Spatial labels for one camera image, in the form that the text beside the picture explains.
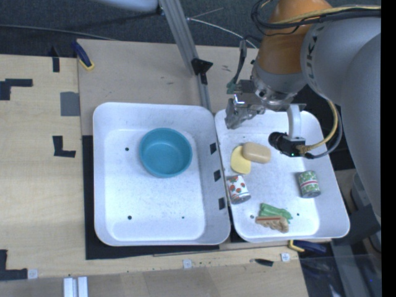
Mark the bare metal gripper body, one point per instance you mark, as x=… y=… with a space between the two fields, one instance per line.
x=251 y=95

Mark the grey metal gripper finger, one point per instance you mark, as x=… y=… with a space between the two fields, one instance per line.
x=248 y=113
x=231 y=118

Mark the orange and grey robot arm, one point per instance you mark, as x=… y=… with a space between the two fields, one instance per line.
x=337 y=60

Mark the tan bread roll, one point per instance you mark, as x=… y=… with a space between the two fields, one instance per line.
x=256 y=153

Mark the yellow cheese slice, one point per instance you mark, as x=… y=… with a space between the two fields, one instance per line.
x=239 y=164

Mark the white can with red print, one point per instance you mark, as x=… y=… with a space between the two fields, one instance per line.
x=237 y=189

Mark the blue bowl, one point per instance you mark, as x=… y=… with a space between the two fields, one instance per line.
x=165 y=153

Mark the white plastic tray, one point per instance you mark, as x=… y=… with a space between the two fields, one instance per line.
x=275 y=184
x=123 y=196

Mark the white can with green print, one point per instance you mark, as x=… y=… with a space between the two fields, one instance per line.
x=308 y=183

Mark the green beans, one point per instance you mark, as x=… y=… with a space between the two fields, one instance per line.
x=273 y=210

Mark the pale wood board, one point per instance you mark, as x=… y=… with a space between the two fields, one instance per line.
x=139 y=73

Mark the tan sandwich with red stripe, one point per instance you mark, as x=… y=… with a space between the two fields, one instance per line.
x=275 y=223

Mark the black cylinder on white bracket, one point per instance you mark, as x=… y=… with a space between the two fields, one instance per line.
x=286 y=144

